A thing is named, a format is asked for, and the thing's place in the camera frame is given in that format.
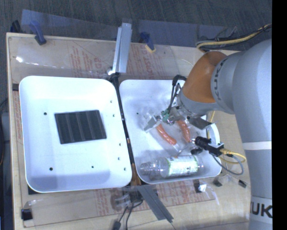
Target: plastic bottle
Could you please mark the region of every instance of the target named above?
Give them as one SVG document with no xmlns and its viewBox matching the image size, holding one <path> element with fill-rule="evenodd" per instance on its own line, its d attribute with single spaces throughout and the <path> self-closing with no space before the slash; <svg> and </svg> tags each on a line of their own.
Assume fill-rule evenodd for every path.
<svg viewBox="0 0 287 230">
<path fill-rule="evenodd" d="M 142 175 L 149 175 L 151 180 L 194 175 L 204 167 L 199 156 L 194 153 L 195 151 L 192 155 L 156 158 L 142 163 L 140 172 Z"/>
</svg>

